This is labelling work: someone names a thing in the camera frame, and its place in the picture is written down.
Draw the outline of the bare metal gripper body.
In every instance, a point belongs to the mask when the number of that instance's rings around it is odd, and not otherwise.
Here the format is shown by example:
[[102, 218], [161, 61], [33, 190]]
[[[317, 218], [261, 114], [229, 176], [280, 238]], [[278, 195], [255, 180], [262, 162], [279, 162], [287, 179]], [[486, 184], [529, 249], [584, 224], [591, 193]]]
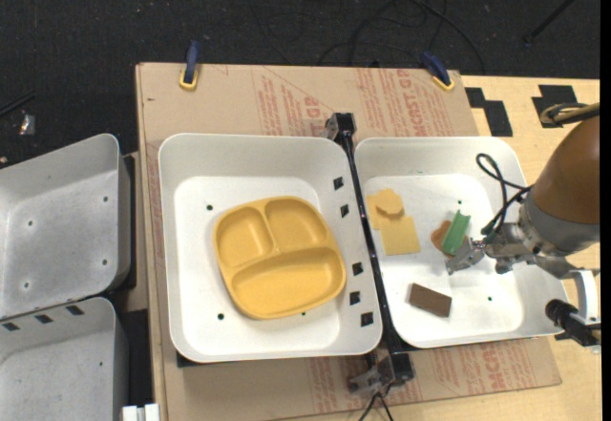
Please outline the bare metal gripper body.
[[497, 264], [531, 262], [540, 246], [526, 236], [517, 223], [505, 222], [484, 239], [484, 253]]

